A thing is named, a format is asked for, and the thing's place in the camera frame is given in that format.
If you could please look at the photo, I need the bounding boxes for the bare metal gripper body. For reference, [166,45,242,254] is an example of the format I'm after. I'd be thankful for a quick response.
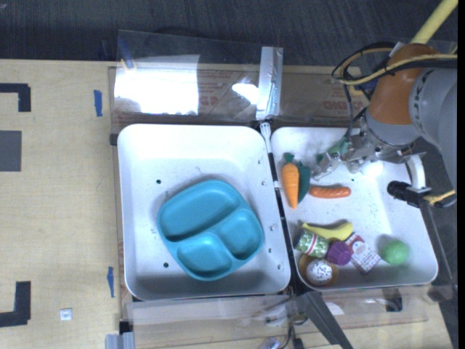
[340,132,426,175]

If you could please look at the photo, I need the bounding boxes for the purple grapes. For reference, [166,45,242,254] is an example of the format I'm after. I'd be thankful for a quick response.
[325,241,353,267]

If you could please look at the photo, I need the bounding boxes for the yellow banana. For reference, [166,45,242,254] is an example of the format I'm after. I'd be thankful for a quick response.
[301,220,355,242]

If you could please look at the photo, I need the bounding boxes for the orange sausage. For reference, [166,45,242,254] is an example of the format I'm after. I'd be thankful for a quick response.
[309,184,352,200]

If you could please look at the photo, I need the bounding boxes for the blue divided plate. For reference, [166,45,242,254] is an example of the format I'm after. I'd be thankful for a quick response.
[155,178,265,283]

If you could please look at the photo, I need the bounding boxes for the green and white can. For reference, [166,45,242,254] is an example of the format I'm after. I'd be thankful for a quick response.
[294,228,330,260]

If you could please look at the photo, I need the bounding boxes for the orange carrot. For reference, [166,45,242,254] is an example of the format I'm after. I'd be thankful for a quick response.
[281,152,301,211]

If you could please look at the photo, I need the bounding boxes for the black cylinder on white bracket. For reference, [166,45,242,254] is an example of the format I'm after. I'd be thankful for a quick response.
[386,156,433,209]

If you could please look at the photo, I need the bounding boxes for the white and red carton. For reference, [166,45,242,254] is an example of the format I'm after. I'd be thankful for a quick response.
[344,233,382,276]

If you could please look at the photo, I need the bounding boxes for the white plastic tray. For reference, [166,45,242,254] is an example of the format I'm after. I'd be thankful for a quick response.
[116,122,292,302]
[270,126,440,292]

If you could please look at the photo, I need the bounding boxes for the green ball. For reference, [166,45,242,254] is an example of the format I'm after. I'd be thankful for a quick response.
[379,238,411,266]

